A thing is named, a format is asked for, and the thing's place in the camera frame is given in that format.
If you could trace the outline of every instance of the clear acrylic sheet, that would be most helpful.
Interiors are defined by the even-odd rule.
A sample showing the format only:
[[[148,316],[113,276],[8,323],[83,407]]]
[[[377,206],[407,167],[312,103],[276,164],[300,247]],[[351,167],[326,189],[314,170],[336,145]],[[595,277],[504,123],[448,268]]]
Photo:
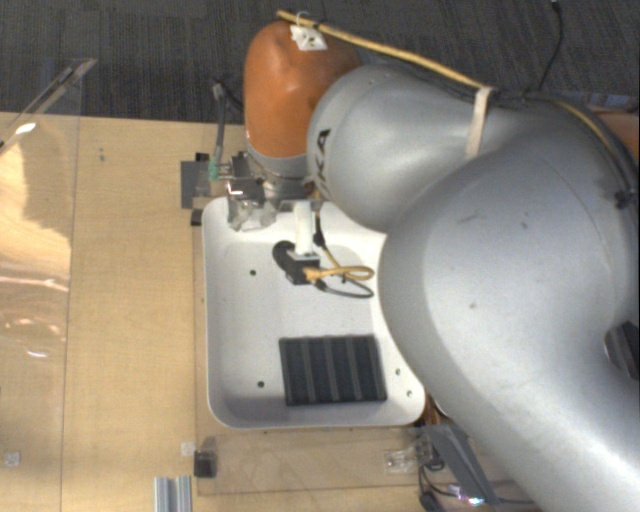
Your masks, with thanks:
[[[37,77],[21,114],[0,113],[0,510],[60,509],[81,78],[93,63],[0,65],[0,79]]]

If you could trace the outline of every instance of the carpeted floor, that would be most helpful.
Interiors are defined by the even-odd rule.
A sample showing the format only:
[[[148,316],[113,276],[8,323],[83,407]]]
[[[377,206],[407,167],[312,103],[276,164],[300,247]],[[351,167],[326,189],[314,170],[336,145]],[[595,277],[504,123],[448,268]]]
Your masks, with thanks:
[[[637,97],[640,3],[560,1],[545,88]],[[33,97],[35,61],[97,57],[84,114],[211,121],[212,83],[242,95],[246,49],[277,8],[516,89],[537,83],[558,34],[549,0],[0,0],[0,110]]]

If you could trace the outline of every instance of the clear plastic hinge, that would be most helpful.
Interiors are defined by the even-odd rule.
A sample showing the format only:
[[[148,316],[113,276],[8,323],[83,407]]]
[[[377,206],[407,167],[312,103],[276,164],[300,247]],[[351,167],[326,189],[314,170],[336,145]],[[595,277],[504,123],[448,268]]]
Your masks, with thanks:
[[[322,34],[315,28],[291,25],[291,39],[303,52],[326,50],[327,43]]]

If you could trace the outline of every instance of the black rectangular object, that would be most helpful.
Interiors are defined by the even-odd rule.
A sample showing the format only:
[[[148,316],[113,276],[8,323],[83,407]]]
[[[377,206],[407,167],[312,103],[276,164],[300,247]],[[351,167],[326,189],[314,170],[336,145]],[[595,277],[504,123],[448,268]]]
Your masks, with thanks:
[[[280,339],[287,405],[387,399],[374,336]]]

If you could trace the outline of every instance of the wooden table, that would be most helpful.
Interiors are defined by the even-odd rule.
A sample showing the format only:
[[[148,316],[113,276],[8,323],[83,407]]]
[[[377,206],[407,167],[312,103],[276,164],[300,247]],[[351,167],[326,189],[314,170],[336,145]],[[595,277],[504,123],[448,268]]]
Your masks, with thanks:
[[[62,455],[54,442],[44,466],[51,485],[61,475],[61,494],[42,494],[47,475],[34,475],[33,494],[14,495],[11,508],[0,492],[3,510],[147,512],[155,477],[192,472],[182,447],[196,440],[194,258],[179,163],[211,152],[214,140],[215,127],[203,124],[80,119]],[[225,158],[242,146],[242,128],[228,127]],[[193,509],[421,507],[406,485],[216,496],[194,485]]]

